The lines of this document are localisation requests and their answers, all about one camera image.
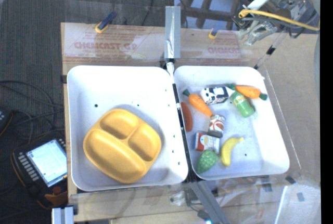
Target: soda can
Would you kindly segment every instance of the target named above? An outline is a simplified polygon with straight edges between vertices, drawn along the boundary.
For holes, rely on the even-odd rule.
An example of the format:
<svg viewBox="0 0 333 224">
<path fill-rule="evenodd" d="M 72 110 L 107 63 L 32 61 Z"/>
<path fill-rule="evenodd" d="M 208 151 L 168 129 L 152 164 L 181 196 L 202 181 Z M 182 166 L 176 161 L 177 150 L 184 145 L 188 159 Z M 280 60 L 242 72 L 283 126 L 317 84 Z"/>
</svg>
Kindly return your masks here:
<svg viewBox="0 0 333 224">
<path fill-rule="evenodd" d="M 222 115 L 212 115 L 209 120 L 208 135 L 221 138 L 224 131 L 225 117 Z"/>
</svg>

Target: screen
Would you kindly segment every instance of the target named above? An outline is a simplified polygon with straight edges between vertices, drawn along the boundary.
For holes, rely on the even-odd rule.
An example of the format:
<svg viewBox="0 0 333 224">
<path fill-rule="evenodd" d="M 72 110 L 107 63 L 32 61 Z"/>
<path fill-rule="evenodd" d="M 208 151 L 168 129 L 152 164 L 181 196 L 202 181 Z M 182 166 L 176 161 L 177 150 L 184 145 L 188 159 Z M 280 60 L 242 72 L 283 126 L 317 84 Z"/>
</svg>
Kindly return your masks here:
<svg viewBox="0 0 333 224">
<path fill-rule="evenodd" d="M 27 156 L 48 187 L 67 174 L 66 154 L 56 139 L 27 152 Z"/>
</svg>

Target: white tray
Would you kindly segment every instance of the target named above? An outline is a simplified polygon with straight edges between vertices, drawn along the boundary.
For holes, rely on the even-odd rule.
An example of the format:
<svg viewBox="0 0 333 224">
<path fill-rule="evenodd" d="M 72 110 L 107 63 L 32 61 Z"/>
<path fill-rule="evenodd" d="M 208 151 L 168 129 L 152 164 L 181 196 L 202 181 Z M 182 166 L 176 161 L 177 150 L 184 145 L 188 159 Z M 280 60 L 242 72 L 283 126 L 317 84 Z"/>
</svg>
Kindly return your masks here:
<svg viewBox="0 0 333 224">
<path fill-rule="evenodd" d="M 67 76 L 72 179 L 83 191 L 172 185 L 185 180 L 188 166 L 171 78 L 158 67 L 77 66 Z M 83 152 L 83 139 L 107 111 L 124 108 L 161 137 L 162 148 L 148 173 L 125 185 L 97 169 Z"/>
<path fill-rule="evenodd" d="M 251 85 L 266 93 L 264 79 L 261 74 L 250 67 L 202 67 L 182 66 L 174 74 L 180 101 L 187 102 L 182 94 L 188 88 L 190 93 L 197 93 L 207 85 L 234 83 Z M 243 136 L 232 151 L 231 165 L 225 167 L 221 160 L 210 170 L 198 175 L 204 180 L 250 177 L 261 175 L 282 174 L 289 168 L 289 157 L 270 99 L 252 99 L 255 114 L 244 118 L 228 99 L 224 103 L 211 105 L 214 114 L 225 116 L 224 136 L 222 145 L 231 136 Z M 208 131 L 209 117 L 191 106 L 193 129 L 186 133 L 189 153 L 193 169 L 196 168 L 201 152 L 194 150 L 195 133 L 198 130 Z"/>
</svg>

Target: yellow banana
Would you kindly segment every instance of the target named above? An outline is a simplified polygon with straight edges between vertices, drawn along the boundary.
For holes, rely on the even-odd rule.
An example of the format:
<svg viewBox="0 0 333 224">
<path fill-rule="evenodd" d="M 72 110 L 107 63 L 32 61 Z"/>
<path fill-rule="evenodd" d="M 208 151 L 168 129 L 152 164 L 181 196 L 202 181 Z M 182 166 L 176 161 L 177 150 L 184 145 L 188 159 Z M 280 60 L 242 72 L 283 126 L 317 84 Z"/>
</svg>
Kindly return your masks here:
<svg viewBox="0 0 333 224">
<path fill-rule="evenodd" d="M 224 166 L 229 167 L 231 163 L 231 152 L 235 145 L 243 141 L 243 137 L 230 137 L 225 141 L 225 143 L 222 145 L 221 149 L 221 160 Z"/>
</svg>

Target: yellow plastic dish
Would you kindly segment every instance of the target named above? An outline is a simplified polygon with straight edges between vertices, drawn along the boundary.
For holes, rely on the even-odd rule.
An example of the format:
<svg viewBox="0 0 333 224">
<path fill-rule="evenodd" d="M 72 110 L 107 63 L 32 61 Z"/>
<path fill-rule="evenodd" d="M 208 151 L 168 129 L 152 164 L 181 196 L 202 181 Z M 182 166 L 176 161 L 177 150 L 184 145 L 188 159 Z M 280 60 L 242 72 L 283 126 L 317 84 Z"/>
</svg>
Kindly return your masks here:
<svg viewBox="0 0 333 224">
<path fill-rule="evenodd" d="M 86 157 L 121 183 L 134 183 L 150 169 L 161 151 L 158 133 L 124 109 L 105 113 L 83 140 Z"/>
</svg>

